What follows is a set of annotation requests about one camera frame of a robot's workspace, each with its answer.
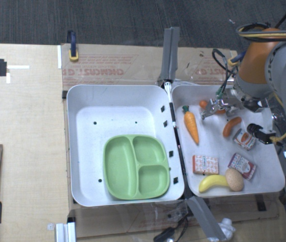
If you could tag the brown cardboard board red print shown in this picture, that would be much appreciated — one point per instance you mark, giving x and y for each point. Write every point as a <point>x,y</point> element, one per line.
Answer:
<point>132,67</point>

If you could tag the orange carrot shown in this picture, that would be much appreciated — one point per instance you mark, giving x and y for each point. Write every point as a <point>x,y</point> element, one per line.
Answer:
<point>191,125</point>

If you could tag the white and orange can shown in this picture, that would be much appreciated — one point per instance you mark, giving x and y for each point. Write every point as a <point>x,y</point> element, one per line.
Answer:
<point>243,140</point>

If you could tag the white crumpled paper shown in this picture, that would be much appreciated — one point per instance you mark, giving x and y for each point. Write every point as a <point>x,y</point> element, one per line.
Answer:
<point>227,228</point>

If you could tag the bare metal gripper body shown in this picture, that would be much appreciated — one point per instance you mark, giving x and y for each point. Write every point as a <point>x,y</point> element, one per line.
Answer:
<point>241,100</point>

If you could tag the yellow banana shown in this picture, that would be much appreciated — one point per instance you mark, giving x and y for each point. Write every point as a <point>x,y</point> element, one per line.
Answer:
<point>212,181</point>

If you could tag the white plastic tray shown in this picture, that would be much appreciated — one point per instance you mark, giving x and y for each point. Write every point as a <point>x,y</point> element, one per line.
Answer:
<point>89,145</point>
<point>216,145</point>

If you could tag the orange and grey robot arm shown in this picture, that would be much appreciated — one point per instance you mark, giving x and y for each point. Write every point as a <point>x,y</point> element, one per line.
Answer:
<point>256,59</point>

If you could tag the orange sausage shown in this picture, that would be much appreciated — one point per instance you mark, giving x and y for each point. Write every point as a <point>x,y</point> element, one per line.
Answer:
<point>231,126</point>
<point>203,104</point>

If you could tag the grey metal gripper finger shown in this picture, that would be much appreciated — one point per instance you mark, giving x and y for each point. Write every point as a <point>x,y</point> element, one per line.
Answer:
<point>230,110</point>
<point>209,109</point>

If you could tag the orange and white carton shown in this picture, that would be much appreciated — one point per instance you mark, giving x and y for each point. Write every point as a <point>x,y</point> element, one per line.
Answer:
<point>205,165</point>

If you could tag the green divided plate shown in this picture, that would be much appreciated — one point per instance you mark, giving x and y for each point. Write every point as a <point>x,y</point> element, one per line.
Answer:
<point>120,168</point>

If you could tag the red and white carton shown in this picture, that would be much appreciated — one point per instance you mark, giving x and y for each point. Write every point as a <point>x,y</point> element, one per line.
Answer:
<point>242,166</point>

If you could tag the beige bread roll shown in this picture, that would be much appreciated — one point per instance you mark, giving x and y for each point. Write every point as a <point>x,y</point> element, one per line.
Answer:
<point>234,180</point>

